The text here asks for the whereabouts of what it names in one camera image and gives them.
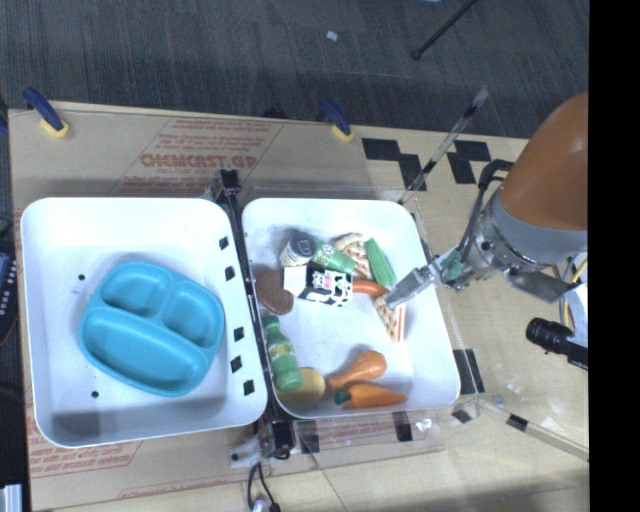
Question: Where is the small green labelled bottle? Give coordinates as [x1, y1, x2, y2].
[311, 242, 358, 277]

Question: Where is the thin black rod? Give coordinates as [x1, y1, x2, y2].
[225, 192, 284, 437]

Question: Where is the black cylinder on white bracket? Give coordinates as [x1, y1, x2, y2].
[525, 253, 590, 372]

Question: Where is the green pea pod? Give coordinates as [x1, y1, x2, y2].
[363, 237, 398, 288]

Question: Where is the orange sausage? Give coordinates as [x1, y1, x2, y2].
[351, 278, 392, 300]

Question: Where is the cow print milk carton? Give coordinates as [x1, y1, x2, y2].
[283, 264, 355, 308]

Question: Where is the orange carrot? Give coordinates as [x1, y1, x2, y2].
[333, 383, 408, 412]

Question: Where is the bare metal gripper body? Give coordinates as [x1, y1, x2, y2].
[430, 212, 512, 294]

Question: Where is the brown chicken drumstick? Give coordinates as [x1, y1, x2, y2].
[326, 349, 389, 393]

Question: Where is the brown biscuit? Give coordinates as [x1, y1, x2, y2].
[254, 268, 296, 317]

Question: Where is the pizza slice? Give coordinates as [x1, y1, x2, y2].
[372, 294, 408, 344]

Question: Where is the black block with wires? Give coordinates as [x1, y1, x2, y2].
[218, 168, 243, 199]
[256, 419, 297, 460]

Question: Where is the white plastic tray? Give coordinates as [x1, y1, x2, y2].
[241, 197, 462, 421]
[19, 196, 269, 449]

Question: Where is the beige lattice pie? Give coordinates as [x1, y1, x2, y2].
[333, 231, 374, 280]

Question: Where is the blue divided plate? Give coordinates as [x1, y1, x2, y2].
[77, 259, 227, 399]

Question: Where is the green bottle yellow label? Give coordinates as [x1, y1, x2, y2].
[262, 314, 305, 393]

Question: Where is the small yellow can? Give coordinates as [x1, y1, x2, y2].
[278, 229, 319, 269]

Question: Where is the yellow potato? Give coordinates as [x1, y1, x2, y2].
[274, 366, 328, 407]

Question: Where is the brown cardboard board red print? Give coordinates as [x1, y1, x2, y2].
[8, 101, 447, 507]

